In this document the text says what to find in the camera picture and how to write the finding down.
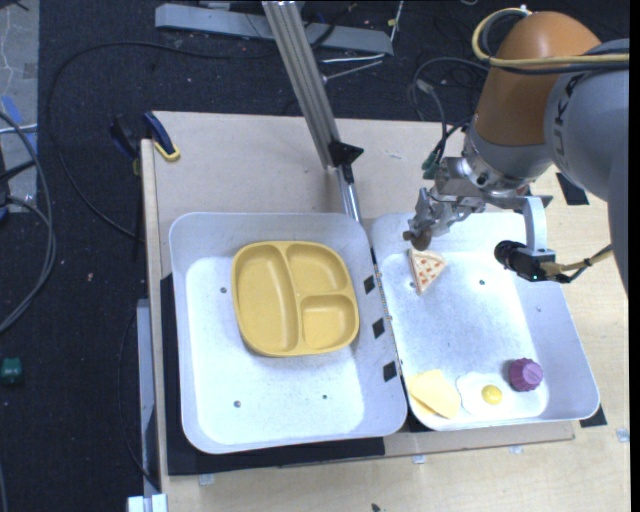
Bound thin black and white rod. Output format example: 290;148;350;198
335;165;405;386

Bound yellow cheese slice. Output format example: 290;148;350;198
405;368;462;420

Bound purple cupcake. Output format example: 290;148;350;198
508;357;544;393

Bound pale wood board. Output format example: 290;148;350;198
149;110;576;459

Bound black cylinder on white bracket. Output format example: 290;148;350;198
493;195;557;284

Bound white plastic tray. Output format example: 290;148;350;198
168;211;409;455
370;209;601;432

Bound yellow divided plate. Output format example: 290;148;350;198
230;240;361;358

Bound toy pizza slice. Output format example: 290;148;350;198
407;248;448;296

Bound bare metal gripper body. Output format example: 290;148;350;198
431;156;532;212

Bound white fried egg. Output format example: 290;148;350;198
455;370;506;416

